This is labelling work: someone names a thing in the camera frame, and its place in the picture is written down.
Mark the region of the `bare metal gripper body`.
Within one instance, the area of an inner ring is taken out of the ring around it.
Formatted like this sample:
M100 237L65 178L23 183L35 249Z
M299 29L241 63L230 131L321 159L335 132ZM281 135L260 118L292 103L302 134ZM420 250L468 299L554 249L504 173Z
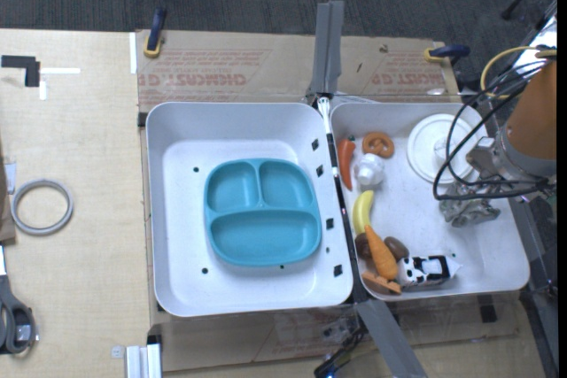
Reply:
M481 137L467 153L466 160L481 180L504 180L506 177L505 154L498 135Z

